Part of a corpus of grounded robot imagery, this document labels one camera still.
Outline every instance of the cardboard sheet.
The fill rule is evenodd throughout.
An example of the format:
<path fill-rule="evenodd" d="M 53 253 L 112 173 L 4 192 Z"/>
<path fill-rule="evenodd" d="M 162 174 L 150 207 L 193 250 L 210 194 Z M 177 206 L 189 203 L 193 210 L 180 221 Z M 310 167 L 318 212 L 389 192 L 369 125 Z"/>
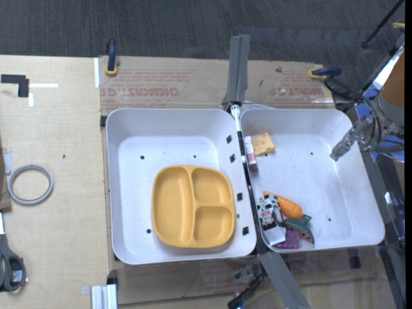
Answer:
<path fill-rule="evenodd" d="M 218 108 L 229 76 L 229 61 L 158 57 L 117 57 L 108 77 L 98 60 L 102 115 L 119 108 Z M 275 108 L 334 108 L 330 91 L 308 70 L 310 62 L 248 61 L 246 101 Z"/>

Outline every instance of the dark carpet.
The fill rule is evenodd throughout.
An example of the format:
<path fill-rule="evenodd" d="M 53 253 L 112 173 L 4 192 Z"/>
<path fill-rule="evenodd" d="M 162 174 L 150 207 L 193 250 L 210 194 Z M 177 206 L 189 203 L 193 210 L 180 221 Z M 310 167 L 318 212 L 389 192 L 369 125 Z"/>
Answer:
<path fill-rule="evenodd" d="M 228 59 L 230 37 L 251 34 L 249 59 L 343 69 L 358 90 L 402 33 L 405 3 L 367 49 L 361 43 L 399 0 L 0 0 L 0 54 Z"/>

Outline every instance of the metal bracket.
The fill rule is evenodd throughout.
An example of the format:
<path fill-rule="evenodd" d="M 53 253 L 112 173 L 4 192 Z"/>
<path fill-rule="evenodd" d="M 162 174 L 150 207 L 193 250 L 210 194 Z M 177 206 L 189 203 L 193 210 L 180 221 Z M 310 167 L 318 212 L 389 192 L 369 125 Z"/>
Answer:
<path fill-rule="evenodd" d="M 310 305 L 279 253 L 267 252 L 259 255 L 258 259 L 286 308 L 310 309 Z"/>
<path fill-rule="evenodd" d="M 248 88 L 247 61 L 250 48 L 250 35 L 240 34 L 230 38 L 229 79 L 223 106 L 230 102 L 243 102 Z"/>
<path fill-rule="evenodd" d="M 91 287 L 91 309 L 117 309 L 117 284 Z"/>
<path fill-rule="evenodd" d="M 18 84 L 19 85 L 18 96 L 28 97 L 29 79 L 27 79 L 25 75 L 1 75 L 0 78 L 1 78 L 0 82 L 2 84 Z"/>

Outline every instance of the tape roll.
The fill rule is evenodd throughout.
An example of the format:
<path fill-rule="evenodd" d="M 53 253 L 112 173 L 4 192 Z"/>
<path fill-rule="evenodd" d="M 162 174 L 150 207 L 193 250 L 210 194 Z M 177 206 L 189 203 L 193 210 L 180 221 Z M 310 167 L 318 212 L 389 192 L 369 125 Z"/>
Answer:
<path fill-rule="evenodd" d="M 26 171 L 42 172 L 49 181 L 49 186 L 46 192 L 42 196 L 36 199 L 32 199 L 32 200 L 22 199 L 18 197 L 13 191 L 13 183 L 14 183 L 15 178 L 17 178 L 21 173 L 26 172 Z M 10 192 L 10 196 L 13 198 L 14 201 L 16 201 L 17 203 L 21 205 L 25 205 L 25 206 L 37 205 L 38 203 L 41 203 L 52 193 L 52 190 L 53 190 L 52 174 L 49 172 L 49 170 L 47 170 L 45 167 L 41 165 L 28 164 L 28 165 L 20 166 L 10 174 L 10 178 L 8 179 L 8 191 Z"/>

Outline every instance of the clamp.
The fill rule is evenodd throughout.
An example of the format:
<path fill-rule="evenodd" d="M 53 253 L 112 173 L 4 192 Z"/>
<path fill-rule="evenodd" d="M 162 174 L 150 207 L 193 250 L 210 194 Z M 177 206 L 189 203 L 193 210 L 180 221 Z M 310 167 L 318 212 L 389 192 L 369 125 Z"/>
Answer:
<path fill-rule="evenodd" d="M 106 61 L 106 67 L 104 73 L 109 77 L 117 74 L 117 63 L 116 63 L 116 40 L 110 39 L 106 46 L 106 54 L 109 55 L 109 59 Z"/>
<path fill-rule="evenodd" d="M 342 69 L 336 66 L 328 66 L 321 69 L 310 69 L 308 71 L 308 76 L 311 79 L 323 79 L 323 76 L 334 77 L 336 75 L 340 75 L 342 73 Z"/>

